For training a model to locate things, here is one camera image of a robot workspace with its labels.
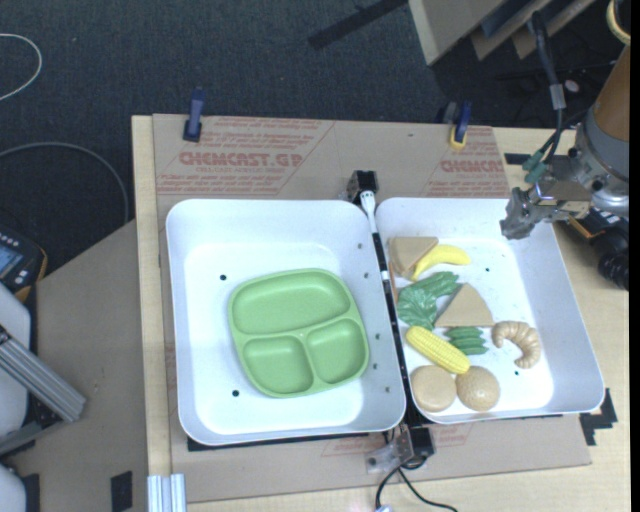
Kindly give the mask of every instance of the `green divided plate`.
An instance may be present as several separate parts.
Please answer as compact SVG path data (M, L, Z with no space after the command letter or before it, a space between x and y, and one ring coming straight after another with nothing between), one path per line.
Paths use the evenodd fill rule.
M351 292L321 269L270 274L238 286L229 324L251 382L273 397L309 395L359 377L369 360Z

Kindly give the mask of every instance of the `blue clamp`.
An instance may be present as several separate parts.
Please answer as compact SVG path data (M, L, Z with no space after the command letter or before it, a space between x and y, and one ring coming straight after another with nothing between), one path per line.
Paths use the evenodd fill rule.
M460 115L451 130L451 138L449 140L451 146L456 149L462 149L467 143L467 128L471 119L471 102L463 101L460 107Z
M191 93L191 103L189 104L189 119L184 124L182 138L189 142L200 142L200 132L202 131L202 109L204 108L204 90L196 87Z

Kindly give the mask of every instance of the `yellow banana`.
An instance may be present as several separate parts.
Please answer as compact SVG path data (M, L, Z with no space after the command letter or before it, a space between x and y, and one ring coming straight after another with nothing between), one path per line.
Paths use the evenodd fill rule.
M464 250L460 249L460 247L446 244L436 245L416 262L411 280L417 281L420 274L438 263L468 265L471 263L471 258Z

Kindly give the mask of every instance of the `toy bread slice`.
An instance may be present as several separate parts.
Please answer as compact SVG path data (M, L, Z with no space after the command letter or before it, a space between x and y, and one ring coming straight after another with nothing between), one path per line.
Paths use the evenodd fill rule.
M416 262L438 245L435 236L396 236L389 240L389 257L398 274L411 274Z
M484 299L468 283L460 287L435 322L436 327L488 327L493 324L493 316Z

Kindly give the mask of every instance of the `table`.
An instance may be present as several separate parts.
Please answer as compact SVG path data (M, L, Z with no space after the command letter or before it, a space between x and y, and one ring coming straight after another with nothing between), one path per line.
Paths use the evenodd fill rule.
M502 153L530 153L549 136L547 130L494 129ZM168 424L162 293L158 270L158 220L155 195L153 121L132 119L136 223L140 271L140 302L144 362L145 410L149 474L172 471ZM565 134L563 147L571 143ZM523 185L515 166L506 165L511 186ZM610 389L618 422L596 434L590 449L592 464L556 470L529 471L455 480L417 483L434 501L450 503L461 511L521 510L630 510L629 412L629 302L628 293L604 281L595 271L593 254L571 233L558 229L558 237L576 298L596 356ZM375 487L340 489L198 503L190 511L299 511L372 510ZM404 485L385 488L383 502L394 511L424 510Z

